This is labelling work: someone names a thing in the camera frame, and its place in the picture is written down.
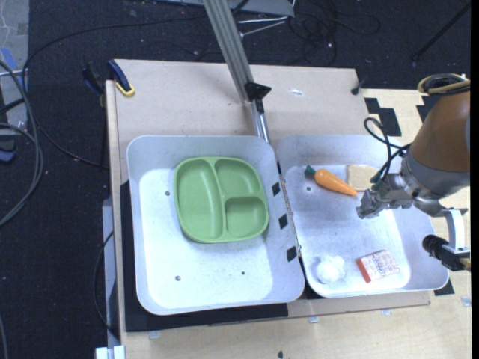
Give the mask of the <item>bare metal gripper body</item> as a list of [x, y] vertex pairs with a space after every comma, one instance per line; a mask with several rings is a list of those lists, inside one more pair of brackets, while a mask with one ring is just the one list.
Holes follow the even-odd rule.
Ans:
[[373, 196], [380, 209], [408, 209], [412, 197], [399, 174], [387, 174], [373, 185]]

